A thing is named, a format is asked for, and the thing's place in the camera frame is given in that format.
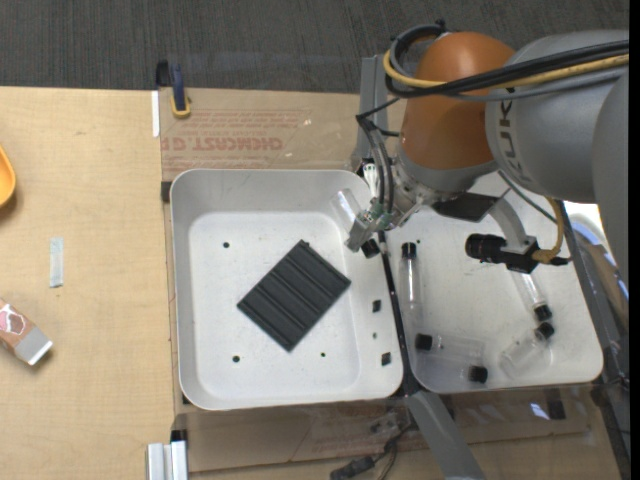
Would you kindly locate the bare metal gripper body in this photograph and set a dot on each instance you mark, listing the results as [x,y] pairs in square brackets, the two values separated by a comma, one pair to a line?
[405,203]

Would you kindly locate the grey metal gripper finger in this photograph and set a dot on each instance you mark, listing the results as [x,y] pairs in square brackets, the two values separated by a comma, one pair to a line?
[359,234]

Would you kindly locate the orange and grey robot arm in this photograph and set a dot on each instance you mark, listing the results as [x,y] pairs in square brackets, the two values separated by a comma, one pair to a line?
[545,133]

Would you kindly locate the thin black rod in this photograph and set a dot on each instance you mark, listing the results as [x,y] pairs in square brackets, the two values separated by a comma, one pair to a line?
[395,299]

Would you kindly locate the black ribbed panel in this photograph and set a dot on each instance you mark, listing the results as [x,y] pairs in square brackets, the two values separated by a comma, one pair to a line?
[294,295]

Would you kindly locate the white plastic tray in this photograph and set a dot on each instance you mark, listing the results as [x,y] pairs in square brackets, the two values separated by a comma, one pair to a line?
[475,308]
[280,373]

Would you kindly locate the brown cardboard board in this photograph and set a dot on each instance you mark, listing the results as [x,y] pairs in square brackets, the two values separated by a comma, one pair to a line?
[240,143]

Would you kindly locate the brown and white carton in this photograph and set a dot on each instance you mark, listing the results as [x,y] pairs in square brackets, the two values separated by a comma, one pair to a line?
[20,330]

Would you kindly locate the orange plate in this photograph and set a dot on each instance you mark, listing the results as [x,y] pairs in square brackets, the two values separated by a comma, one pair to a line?
[5,175]

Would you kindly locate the black cylinder on white bracket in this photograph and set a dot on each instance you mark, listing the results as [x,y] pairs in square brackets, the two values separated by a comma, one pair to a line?
[485,247]

